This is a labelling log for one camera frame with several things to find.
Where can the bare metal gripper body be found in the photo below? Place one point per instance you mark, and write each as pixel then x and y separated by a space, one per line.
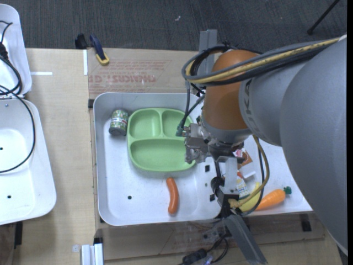
pixel 196 148

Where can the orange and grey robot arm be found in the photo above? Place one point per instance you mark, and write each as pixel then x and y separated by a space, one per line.
pixel 303 106

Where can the green divided plate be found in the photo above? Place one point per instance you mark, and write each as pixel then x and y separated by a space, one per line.
pixel 154 150

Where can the brown and white packet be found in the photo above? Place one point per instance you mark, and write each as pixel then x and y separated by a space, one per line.
pixel 246 156

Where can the orange sausage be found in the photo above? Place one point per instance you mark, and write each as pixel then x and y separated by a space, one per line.
pixel 173 196

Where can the white carton with colourful print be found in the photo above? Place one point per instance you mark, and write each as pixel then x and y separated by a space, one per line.
pixel 242 188

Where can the white plastic tray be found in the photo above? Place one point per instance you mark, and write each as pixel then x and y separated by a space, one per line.
pixel 278 175
pixel 143 197

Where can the yellow banana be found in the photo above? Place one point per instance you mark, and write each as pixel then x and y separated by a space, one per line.
pixel 249 203

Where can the green and white small can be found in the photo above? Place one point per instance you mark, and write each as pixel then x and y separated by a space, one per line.
pixel 119 121

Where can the orange carrot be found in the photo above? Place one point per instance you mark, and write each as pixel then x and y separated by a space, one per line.
pixel 271 199

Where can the brown cardboard board red print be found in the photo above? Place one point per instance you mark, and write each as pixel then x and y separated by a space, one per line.
pixel 127 73

